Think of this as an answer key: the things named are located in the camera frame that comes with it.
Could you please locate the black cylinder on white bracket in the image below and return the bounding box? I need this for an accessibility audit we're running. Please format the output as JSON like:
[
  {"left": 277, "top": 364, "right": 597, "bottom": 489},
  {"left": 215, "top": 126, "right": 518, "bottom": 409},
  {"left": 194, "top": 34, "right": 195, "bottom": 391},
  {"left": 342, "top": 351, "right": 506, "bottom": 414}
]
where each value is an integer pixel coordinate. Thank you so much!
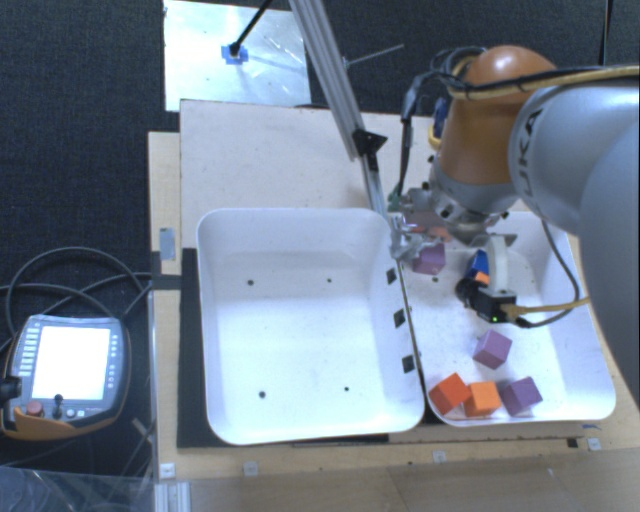
[{"left": 454, "top": 233, "right": 519, "bottom": 324}]

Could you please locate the purple cube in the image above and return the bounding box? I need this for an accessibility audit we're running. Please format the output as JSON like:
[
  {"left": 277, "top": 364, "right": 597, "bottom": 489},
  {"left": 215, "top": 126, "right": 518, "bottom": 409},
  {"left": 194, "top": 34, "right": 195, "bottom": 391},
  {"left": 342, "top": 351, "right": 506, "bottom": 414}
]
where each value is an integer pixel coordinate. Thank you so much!
[
  {"left": 411, "top": 242, "right": 447, "bottom": 276},
  {"left": 472, "top": 328, "right": 514, "bottom": 371},
  {"left": 500, "top": 376, "right": 544, "bottom": 418}
]

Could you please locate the blue cube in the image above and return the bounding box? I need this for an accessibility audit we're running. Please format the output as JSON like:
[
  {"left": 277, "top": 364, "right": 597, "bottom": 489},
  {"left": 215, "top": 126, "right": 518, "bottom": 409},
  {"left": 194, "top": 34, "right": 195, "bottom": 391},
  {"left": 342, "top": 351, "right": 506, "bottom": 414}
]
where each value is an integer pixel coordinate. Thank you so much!
[{"left": 464, "top": 248, "right": 490, "bottom": 279}]

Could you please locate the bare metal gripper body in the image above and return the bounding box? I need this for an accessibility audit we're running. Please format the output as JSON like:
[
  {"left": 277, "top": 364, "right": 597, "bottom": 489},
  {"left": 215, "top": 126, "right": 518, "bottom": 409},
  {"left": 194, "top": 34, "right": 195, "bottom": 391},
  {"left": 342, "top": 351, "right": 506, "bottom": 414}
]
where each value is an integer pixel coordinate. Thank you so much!
[{"left": 401, "top": 187, "right": 503, "bottom": 247}]

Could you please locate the pale wood board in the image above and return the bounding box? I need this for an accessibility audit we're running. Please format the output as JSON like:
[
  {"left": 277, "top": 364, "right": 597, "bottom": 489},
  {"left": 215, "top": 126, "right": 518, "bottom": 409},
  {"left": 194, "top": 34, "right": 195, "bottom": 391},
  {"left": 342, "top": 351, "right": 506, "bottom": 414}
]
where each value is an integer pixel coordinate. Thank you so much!
[{"left": 147, "top": 98, "right": 640, "bottom": 482}]

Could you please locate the red cube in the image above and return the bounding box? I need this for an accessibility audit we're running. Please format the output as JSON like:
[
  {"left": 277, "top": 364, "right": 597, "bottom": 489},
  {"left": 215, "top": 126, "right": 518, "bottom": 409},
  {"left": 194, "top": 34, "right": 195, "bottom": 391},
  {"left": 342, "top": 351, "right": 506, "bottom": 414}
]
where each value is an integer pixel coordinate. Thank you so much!
[{"left": 428, "top": 372, "right": 472, "bottom": 416}]

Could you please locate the thin black rod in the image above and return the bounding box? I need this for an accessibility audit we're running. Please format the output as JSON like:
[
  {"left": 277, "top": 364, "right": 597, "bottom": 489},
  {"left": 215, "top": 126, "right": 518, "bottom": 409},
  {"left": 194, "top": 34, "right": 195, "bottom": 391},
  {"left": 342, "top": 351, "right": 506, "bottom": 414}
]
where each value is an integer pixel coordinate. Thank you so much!
[{"left": 394, "top": 257, "right": 427, "bottom": 399}]

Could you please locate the white plastic tray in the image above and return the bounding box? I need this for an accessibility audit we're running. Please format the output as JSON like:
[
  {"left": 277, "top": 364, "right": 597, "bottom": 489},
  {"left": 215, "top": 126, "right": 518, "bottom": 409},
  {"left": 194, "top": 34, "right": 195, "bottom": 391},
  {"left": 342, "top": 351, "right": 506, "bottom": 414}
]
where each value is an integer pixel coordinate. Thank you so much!
[
  {"left": 389, "top": 209, "right": 618, "bottom": 428},
  {"left": 195, "top": 207, "right": 427, "bottom": 446}
]

